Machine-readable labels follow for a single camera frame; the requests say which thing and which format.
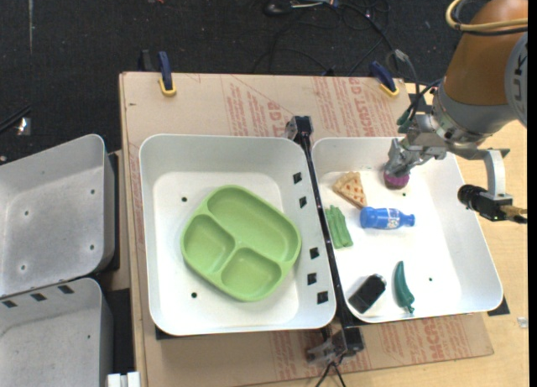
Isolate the tan pie slice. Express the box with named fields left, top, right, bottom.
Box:
left=332, top=171, right=368, bottom=210

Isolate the green divided plate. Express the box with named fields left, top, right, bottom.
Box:
left=180, top=185, right=303, bottom=303

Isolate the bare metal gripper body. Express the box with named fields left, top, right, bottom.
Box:
left=403, top=114, right=459, bottom=162

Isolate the black cylinder on white bracket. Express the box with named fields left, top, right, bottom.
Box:
left=456, top=148, right=515, bottom=222

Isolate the blue bottle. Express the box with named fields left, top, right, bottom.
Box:
left=359, top=206, right=416, bottom=230

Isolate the brown cardboard board red print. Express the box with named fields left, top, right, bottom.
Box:
left=119, top=71, right=495, bottom=382

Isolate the purple and maroon cupcake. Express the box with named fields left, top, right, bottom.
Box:
left=383, top=169, right=410, bottom=191

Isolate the black block with thin wires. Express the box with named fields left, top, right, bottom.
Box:
left=286, top=115, right=315, bottom=143
left=305, top=326, right=365, bottom=364

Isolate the black can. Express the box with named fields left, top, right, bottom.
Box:
left=347, top=274, right=387, bottom=315

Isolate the white plastic tray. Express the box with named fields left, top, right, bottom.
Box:
left=311, top=136, right=504, bottom=324
left=138, top=133, right=338, bottom=337

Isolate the dark green pepper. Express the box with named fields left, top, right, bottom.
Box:
left=393, top=260, right=416, bottom=315

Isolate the green beans bundle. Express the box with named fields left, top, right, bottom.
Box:
left=325, top=204, right=354, bottom=250

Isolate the thin black rod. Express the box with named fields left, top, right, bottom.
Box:
left=300, top=133, right=350, bottom=336

